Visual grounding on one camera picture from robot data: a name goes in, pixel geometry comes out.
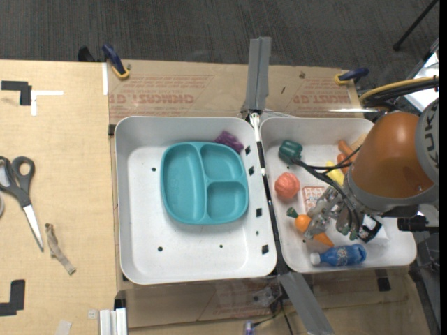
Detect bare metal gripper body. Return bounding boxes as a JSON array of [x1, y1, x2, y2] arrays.
[[328, 195, 361, 237]]

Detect orange carrot with green top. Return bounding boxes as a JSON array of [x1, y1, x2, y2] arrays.
[[286, 206, 335, 248]]

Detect red and white packet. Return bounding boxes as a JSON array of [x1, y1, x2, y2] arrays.
[[300, 185, 330, 216]]

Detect yellow banana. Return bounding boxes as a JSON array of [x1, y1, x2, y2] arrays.
[[325, 160, 347, 188]]

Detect blue bottle with white cap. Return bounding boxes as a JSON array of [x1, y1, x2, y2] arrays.
[[309, 243, 368, 268]]

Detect orange pumpkin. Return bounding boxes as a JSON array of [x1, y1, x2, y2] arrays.
[[274, 172, 301, 200]]

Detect orange sausage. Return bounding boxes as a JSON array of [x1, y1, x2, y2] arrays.
[[336, 139, 360, 176]]

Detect green bell pepper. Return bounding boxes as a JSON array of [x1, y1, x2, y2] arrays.
[[278, 139, 304, 165]]

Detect white plastic tray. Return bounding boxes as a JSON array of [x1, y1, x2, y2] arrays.
[[259, 117, 418, 274], [114, 116, 279, 286]]

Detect tan bread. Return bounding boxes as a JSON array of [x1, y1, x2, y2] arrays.
[[350, 133, 369, 150]]

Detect purple grapes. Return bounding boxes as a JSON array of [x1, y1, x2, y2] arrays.
[[214, 130, 245, 154]]

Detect teal divided plate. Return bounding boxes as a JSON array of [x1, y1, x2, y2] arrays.
[[160, 141, 251, 227]]

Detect brown cardboard board red print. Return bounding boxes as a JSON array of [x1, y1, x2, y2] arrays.
[[106, 59, 425, 335]]

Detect black tripod leg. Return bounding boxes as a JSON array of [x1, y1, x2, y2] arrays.
[[392, 0, 440, 52]]

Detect beige crumpled strip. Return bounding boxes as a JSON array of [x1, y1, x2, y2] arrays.
[[44, 222, 78, 276]]

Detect grey handled scissors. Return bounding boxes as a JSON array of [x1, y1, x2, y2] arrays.
[[0, 156, 45, 253]]

